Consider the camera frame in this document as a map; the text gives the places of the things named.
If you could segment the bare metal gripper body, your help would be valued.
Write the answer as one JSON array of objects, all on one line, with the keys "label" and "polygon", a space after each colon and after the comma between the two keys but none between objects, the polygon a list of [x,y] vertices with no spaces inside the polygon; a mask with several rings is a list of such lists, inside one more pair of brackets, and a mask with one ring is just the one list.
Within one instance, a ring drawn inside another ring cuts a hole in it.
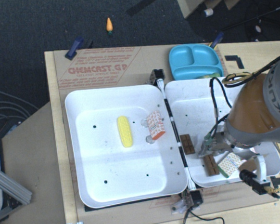
[{"label": "bare metal gripper body", "polygon": [[229,132],[217,132],[214,137],[210,137],[206,141],[209,144],[210,155],[212,155],[213,150],[229,149],[231,150],[230,153],[234,153],[245,160],[256,156],[257,153],[252,148],[259,144],[259,142],[241,143]]}]

